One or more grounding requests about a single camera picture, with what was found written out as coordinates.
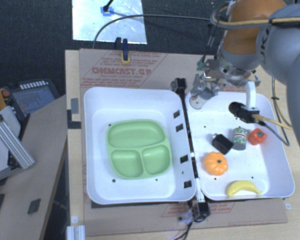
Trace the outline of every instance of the dark background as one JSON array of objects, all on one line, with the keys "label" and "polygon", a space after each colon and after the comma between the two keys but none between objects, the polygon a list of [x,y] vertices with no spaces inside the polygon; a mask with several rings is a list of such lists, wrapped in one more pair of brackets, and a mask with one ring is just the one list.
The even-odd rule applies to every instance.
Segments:
[{"label": "dark background", "polygon": [[[230,0],[141,0],[144,14],[169,14],[208,18]],[[292,4],[293,0],[284,0]],[[207,23],[170,18],[146,18],[147,45],[130,50],[203,54]],[[210,52],[215,52],[222,36]],[[0,87],[9,82],[51,79],[65,94],[65,50],[91,48],[92,42],[72,37],[72,0],[0,0]],[[113,49],[113,43],[97,48]]]}]

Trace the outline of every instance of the orange pumpkin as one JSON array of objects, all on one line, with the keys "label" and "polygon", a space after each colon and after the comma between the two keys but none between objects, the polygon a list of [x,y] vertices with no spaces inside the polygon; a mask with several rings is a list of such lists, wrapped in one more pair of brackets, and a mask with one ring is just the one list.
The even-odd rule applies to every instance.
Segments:
[{"label": "orange pumpkin", "polygon": [[227,159],[220,152],[210,152],[203,161],[205,169],[212,175],[220,176],[228,170]]}]

